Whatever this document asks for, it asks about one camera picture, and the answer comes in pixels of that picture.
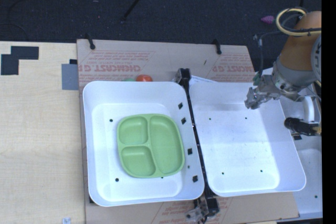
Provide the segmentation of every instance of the white tray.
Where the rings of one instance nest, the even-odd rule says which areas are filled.
[[[279,101],[244,104],[252,83],[196,83],[190,97],[210,189],[223,197],[298,191],[306,176]]]
[[[192,200],[203,193],[203,173],[188,102],[180,85],[174,82],[94,81],[83,90],[83,108],[89,194],[96,204],[109,207]],[[117,145],[118,122],[126,116],[147,113],[170,116],[178,125],[185,163],[175,175],[135,178],[122,168]]]

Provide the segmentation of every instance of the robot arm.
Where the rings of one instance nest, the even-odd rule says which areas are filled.
[[[288,11],[303,13],[302,18],[289,30],[280,24],[280,17]],[[260,104],[285,96],[293,101],[300,99],[299,92],[314,81],[321,81],[321,13],[306,13],[301,9],[287,9],[277,16],[277,27],[289,35],[271,75],[258,77],[249,88],[245,106],[257,109]]]

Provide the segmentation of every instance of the green plate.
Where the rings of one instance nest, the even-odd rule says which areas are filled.
[[[131,176],[152,178],[176,174],[184,165],[179,128],[163,114],[123,118],[117,127],[119,157]]]

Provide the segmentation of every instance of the red ball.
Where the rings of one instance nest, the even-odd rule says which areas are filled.
[[[153,81],[150,75],[141,74],[137,76],[136,81]]]

